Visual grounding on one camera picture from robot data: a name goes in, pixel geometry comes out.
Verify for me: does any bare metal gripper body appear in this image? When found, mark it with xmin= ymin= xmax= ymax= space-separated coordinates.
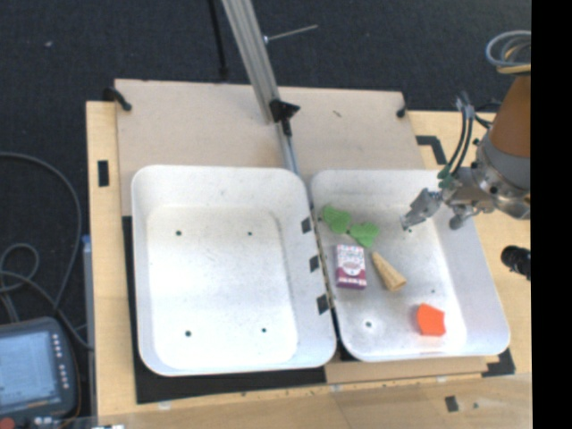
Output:
xmin=439 ymin=163 xmax=532 ymax=220

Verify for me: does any tan ice cream cone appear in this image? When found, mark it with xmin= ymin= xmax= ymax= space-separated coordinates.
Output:
xmin=370 ymin=250 xmax=408 ymax=293

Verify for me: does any purple and white carton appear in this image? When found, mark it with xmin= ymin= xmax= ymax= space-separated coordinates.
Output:
xmin=334 ymin=243 xmax=369 ymax=290

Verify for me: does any orange block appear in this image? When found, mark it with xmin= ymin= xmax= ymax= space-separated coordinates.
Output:
xmin=416 ymin=302 xmax=448 ymax=338

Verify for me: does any white plastic tray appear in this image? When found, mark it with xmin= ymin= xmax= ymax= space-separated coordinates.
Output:
xmin=130 ymin=164 xmax=338 ymax=378
xmin=308 ymin=169 xmax=512 ymax=364

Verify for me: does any brown cardboard board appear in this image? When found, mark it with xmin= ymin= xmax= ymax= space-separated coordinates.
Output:
xmin=114 ymin=78 xmax=500 ymax=384

